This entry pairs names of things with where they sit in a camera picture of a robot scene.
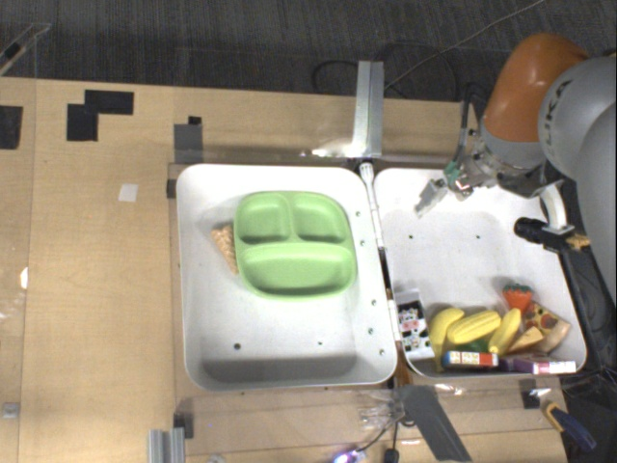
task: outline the green plate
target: green plate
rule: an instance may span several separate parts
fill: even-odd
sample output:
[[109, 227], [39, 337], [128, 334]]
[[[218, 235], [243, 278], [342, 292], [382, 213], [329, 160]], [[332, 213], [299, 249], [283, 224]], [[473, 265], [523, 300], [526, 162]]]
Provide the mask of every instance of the green plate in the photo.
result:
[[332, 198], [312, 192], [252, 194], [240, 202], [233, 229], [240, 276], [257, 295], [324, 297], [356, 280], [349, 222]]

